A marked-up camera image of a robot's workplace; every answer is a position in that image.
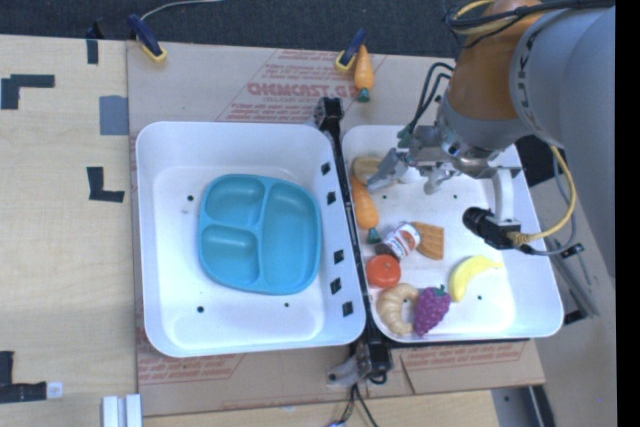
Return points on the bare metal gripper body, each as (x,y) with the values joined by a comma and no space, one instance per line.
(431,147)

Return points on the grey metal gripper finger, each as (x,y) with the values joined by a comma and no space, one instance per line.
(434,179)
(390,169)

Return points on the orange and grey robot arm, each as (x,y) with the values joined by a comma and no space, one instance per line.
(550,75)

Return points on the beige bread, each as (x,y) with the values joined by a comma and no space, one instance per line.
(364,163)

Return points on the orange carrot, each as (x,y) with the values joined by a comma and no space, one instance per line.
(364,70)
(365,210)

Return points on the brown waffle biscuit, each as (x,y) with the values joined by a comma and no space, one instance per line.
(432,240)

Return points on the small red and white bottle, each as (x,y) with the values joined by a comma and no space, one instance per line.
(404,240)

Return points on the thin black rod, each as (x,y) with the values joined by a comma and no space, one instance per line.
(356,235)

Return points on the yellow banana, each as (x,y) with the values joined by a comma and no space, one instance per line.
(467,275)

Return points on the orange tomato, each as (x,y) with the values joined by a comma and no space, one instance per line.
(383,271)

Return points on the blue divided plate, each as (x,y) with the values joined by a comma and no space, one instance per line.
(280,235)

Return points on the purple grapes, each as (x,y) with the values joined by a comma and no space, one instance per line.
(430,310)

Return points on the beige croissant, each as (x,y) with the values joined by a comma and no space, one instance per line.
(392,305)

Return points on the white plastic tray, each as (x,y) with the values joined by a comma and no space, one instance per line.
(170,235)
(505,305)

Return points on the brown cardboard board red print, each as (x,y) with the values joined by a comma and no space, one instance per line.
(210,85)

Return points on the black cylinder on white bracket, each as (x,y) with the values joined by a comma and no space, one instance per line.
(484,224)

